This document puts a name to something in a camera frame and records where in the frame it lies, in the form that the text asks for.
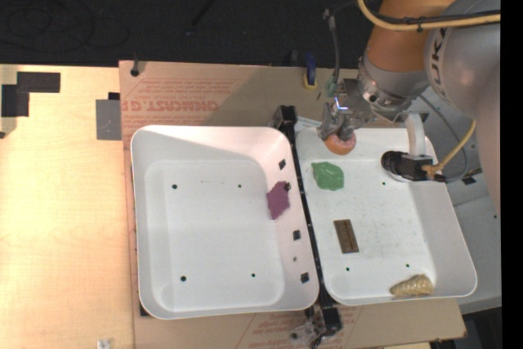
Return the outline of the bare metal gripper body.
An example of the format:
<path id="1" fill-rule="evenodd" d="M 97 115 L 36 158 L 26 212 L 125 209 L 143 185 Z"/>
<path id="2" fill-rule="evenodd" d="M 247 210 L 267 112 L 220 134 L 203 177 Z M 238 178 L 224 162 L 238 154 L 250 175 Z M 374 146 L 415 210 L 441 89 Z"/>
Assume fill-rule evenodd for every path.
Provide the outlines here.
<path id="1" fill-rule="evenodd" d="M 389 95 L 375 86 L 366 86 L 354 78 L 336 82 L 331 77 L 324 87 L 327 102 L 322 113 L 323 128 L 389 128 L 401 124 L 400 114 L 409 108 L 409 98 Z"/>

